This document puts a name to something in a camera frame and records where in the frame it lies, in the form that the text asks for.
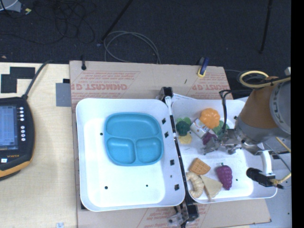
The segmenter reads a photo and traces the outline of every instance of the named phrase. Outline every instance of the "yellow toy food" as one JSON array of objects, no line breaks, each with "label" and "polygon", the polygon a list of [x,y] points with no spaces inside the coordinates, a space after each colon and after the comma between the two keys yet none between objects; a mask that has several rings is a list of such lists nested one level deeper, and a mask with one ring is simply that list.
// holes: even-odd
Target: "yellow toy food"
[{"label": "yellow toy food", "polygon": [[217,110],[206,108],[200,113],[199,120],[204,123],[206,127],[212,129],[219,125],[220,115]]},{"label": "yellow toy food", "polygon": [[187,181],[190,180],[193,185],[193,190],[190,190],[189,193],[192,195],[194,198],[199,198],[204,191],[204,183],[203,180],[195,173],[193,172],[187,172],[186,173],[186,178]]},{"label": "yellow toy food", "polygon": [[192,136],[187,133],[186,136],[179,136],[179,140],[181,144],[189,144],[192,141]]}]

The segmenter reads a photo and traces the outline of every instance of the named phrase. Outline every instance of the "cardboard sheet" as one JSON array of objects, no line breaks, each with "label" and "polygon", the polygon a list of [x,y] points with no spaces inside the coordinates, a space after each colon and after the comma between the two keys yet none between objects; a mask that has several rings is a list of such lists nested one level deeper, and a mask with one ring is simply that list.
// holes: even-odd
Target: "cardboard sheet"
[{"label": "cardboard sheet", "polygon": [[[82,70],[81,61],[70,61],[79,227],[168,227],[167,218],[175,214],[173,207],[106,212],[81,209],[75,107],[84,98],[152,99],[162,87],[172,87],[174,93],[191,98],[220,99],[219,91],[229,89],[224,68],[208,66],[206,75],[199,78],[199,66],[92,61],[86,61],[85,65],[86,70]],[[198,208],[199,218],[187,227],[230,227],[270,222],[264,199],[198,204]]]}]

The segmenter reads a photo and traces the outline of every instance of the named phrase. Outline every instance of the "black rod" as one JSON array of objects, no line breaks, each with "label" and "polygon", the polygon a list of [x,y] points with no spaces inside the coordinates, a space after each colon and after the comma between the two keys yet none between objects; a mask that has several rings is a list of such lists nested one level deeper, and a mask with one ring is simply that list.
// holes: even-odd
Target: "black rod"
[{"label": "black rod", "polygon": [[110,28],[107,30],[107,32],[104,34],[104,36],[101,38],[101,43],[104,42],[105,38],[110,34],[111,30],[114,28],[114,26],[118,23],[118,21],[120,20],[120,18],[122,17],[122,15],[126,12],[126,10],[128,9],[128,7],[131,5],[131,3],[133,2],[133,0],[129,0],[128,3],[125,5],[125,7],[123,8],[123,10],[120,12],[120,14],[117,16],[117,18],[115,19],[115,21],[112,23],[112,25],[110,26]]},{"label": "black rod", "polygon": [[262,45],[261,45],[261,49],[260,49],[259,53],[263,53],[263,51],[264,51],[264,46],[265,46],[265,41],[266,41],[266,36],[267,36],[267,31],[268,31],[269,18],[270,18],[270,13],[271,13],[271,8],[272,8],[272,2],[273,2],[273,0],[269,0],[269,2],[268,2],[266,24],[265,24],[265,28],[264,28],[263,41],[262,41]]}]

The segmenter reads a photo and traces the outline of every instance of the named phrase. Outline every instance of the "purple toy food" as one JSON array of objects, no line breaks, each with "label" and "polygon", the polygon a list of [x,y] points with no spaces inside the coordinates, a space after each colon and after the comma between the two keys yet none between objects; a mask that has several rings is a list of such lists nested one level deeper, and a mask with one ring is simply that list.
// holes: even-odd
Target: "purple toy food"
[{"label": "purple toy food", "polygon": [[216,173],[223,187],[229,190],[232,186],[232,169],[222,163],[222,166],[216,168]]},{"label": "purple toy food", "polygon": [[218,138],[215,134],[211,134],[209,132],[206,132],[204,137],[203,137],[203,145],[206,145],[212,137],[214,139]]}]

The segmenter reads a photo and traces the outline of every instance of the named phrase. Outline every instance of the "toy orange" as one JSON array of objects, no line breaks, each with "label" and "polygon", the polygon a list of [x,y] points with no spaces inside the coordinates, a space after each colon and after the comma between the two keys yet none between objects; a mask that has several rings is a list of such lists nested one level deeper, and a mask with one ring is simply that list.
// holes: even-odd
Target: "toy orange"
[{"label": "toy orange", "polygon": [[220,115],[217,110],[206,108],[200,113],[199,120],[204,123],[206,127],[212,129],[219,125]]}]

